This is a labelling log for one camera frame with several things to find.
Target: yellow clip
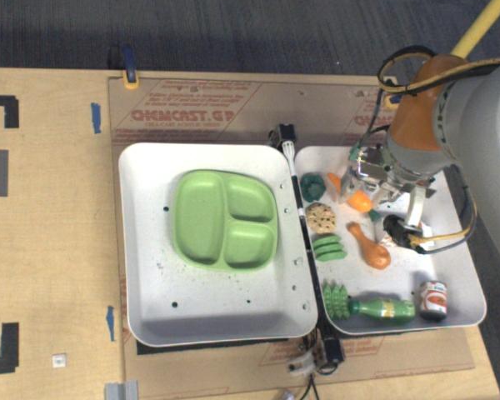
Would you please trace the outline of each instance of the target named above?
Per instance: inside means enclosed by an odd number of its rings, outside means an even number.
[[[139,87],[139,76],[137,75],[137,71],[135,72],[135,82],[129,82],[128,76],[126,75],[126,70],[122,72],[122,78],[124,79],[124,86],[126,89],[137,89]]]
[[[398,108],[399,103],[392,103],[391,98],[393,95],[387,95],[385,99],[383,99],[383,103],[385,104],[385,108],[389,108],[390,110],[396,110]]]

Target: soda can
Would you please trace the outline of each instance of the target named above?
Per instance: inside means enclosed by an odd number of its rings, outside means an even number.
[[[440,322],[447,316],[447,285],[425,282],[420,287],[420,315],[425,320]]]

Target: yellow pole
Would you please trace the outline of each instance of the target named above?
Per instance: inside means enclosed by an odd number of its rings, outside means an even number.
[[[465,32],[465,35],[459,40],[459,43],[452,50],[452,55],[466,58],[499,16],[500,0],[491,0],[468,31]]]

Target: green bottle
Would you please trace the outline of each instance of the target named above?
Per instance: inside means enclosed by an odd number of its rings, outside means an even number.
[[[366,314],[371,318],[393,320],[397,324],[411,322],[415,318],[415,306],[411,301],[397,301],[388,298],[371,299],[370,301],[350,301],[348,311],[351,314]]]

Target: wooden table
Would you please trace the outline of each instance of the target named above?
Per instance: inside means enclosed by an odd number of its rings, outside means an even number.
[[[118,324],[122,319],[108,114],[110,77],[116,73],[0,68],[0,95],[14,95],[20,105],[20,128],[4,127],[0,107],[0,150],[8,150],[9,161],[7,197],[0,197],[0,333],[2,323],[19,323],[20,342],[19,366],[15,372],[0,374],[0,398],[103,398],[106,383],[125,380]],[[338,80],[222,73],[200,78]],[[93,131],[92,103],[101,108],[98,134]],[[106,319],[108,307],[114,310],[114,341]],[[474,369],[326,384],[319,387],[320,396],[500,398],[478,328],[467,328],[466,334]],[[67,354],[66,367],[53,367],[53,355],[59,353]],[[274,399],[279,393],[213,398]]]

